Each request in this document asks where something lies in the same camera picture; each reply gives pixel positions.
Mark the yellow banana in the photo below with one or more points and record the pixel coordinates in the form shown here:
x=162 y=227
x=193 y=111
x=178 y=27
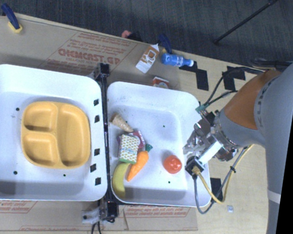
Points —
x=119 y=178

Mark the pink toy food piece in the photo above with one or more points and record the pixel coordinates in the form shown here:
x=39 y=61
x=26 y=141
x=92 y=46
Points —
x=126 y=34

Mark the blue bottle with white cap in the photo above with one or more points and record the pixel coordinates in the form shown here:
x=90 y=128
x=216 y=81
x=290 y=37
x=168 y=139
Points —
x=174 y=60

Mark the tan ice cream cone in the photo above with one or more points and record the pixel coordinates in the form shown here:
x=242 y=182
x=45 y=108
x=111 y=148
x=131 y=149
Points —
x=119 y=122

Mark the red tomato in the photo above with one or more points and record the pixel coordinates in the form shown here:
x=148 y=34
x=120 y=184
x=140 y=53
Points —
x=172 y=164

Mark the pink packet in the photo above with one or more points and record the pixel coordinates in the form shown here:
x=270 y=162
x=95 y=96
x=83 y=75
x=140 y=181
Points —
x=140 y=137

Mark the white plastic tray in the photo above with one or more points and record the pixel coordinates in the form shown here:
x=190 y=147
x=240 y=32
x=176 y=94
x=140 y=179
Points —
x=150 y=109
x=4 y=119

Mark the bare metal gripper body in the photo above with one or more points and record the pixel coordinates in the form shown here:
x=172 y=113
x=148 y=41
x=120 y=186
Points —
x=206 y=129

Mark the brown cardboard board red print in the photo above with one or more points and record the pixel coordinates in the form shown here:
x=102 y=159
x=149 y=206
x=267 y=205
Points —
x=50 y=47

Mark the thin black and white rod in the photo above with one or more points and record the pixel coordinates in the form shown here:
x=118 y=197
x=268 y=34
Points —
x=105 y=137

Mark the orange carrot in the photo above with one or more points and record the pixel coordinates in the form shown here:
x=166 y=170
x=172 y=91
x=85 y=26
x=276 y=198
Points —
x=139 y=163

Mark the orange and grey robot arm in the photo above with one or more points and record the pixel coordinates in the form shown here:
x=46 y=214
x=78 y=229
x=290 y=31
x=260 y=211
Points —
x=275 y=111

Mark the small orange and white carton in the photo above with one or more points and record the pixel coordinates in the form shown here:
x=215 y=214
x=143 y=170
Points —
x=160 y=82

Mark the yellow divided plate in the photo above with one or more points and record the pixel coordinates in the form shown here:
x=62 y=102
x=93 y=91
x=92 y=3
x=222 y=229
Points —
x=56 y=134

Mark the green and white patterned packet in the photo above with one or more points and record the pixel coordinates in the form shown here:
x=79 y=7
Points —
x=128 y=149

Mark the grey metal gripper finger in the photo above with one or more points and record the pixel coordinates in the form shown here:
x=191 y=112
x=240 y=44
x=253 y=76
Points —
x=188 y=146
x=198 y=148

